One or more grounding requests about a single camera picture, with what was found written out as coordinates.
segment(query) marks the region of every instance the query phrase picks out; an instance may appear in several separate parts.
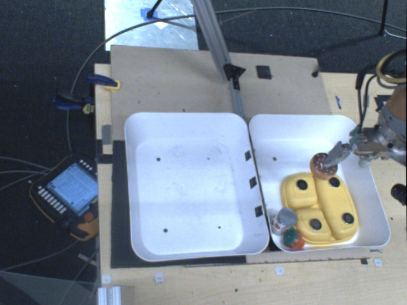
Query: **brown ball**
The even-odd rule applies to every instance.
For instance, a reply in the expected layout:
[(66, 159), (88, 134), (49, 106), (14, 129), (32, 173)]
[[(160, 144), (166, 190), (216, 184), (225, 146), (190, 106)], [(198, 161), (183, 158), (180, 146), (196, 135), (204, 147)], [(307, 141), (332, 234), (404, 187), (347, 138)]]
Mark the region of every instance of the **brown ball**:
[(324, 167), (323, 161), (328, 157), (328, 154), (320, 152), (313, 156), (310, 162), (311, 172), (319, 179), (329, 180), (338, 171), (338, 165)]

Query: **blue screen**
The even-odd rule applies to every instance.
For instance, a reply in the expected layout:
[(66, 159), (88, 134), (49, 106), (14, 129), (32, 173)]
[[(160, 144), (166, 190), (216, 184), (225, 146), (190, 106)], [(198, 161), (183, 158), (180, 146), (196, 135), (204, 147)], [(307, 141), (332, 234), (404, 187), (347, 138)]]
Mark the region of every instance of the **blue screen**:
[(81, 215), (97, 196), (97, 182), (82, 167), (74, 163), (46, 186), (65, 201), (76, 214)]

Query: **dark floor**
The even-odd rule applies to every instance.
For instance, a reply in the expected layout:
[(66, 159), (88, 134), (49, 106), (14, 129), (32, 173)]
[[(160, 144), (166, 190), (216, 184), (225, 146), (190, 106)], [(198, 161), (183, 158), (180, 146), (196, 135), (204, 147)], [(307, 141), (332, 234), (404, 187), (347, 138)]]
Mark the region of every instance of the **dark floor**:
[[(390, 0), (387, 23), (406, 28), (407, 0)], [(380, 21), (383, 0), (213, 0), (216, 10), (260, 6), (306, 7), (350, 13)], [(87, 55), (104, 39), (103, 0), (0, 0), (0, 156), (53, 167), (69, 154), (66, 114), (52, 97), (69, 92)], [(406, 41), (377, 35), (380, 24), (339, 15), (300, 10), (258, 11), (230, 20), (222, 29), (230, 51), (318, 58), (322, 71), (357, 72), (385, 54), (406, 48)], [(388, 27), (405, 36), (405, 30)], [(202, 37), (200, 47), (205, 48)], [(108, 61), (100, 51), (94, 62)], [(76, 93), (90, 96), (80, 79)], [(71, 112), (72, 146), (95, 156), (92, 116)], [(29, 166), (0, 161), (0, 172)], [(1, 174), (0, 188), (23, 176)], [(62, 250), (74, 242), (33, 206), (26, 180), (0, 192), (0, 269)], [(14, 269), (16, 273), (72, 280), (84, 264), (77, 254), (91, 255), (95, 240), (79, 243), (54, 258)], [(95, 279), (95, 269), (79, 277)]]

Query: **black dot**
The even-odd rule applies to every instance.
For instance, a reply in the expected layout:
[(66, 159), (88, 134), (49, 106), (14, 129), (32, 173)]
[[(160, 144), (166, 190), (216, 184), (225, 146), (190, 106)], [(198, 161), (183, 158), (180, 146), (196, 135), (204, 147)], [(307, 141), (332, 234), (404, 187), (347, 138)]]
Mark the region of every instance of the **black dot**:
[(329, 184), (331, 184), (333, 187), (338, 187), (341, 185), (341, 182), (336, 177), (333, 177), (329, 180)]
[(306, 190), (308, 188), (308, 184), (304, 180), (298, 180), (297, 186), (298, 186), (298, 189), (300, 189), (300, 190)]
[(322, 228), (322, 224), (318, 219), (311, 219), (310, 226), (312, 227), (312, 229), (314, 229), (316, 231), (318, 231)]
[(354, 216), (352, 216), (350, 213), (344, 213), (342, 219), (347, 224), (353, 224), (355, 221)]

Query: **black bracket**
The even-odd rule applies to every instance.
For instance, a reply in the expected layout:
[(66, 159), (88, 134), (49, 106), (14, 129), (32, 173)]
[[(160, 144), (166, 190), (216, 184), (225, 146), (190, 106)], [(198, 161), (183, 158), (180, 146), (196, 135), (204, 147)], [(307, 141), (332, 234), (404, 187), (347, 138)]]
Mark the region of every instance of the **black bracket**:
[(223, 70), (228, 80), (233, 80), (233, 88), (235, 90), (240, 90), (239, 77), (243, 75), (243, 72), (245, 72), (246, 69), (233, 64), (225, 64)]

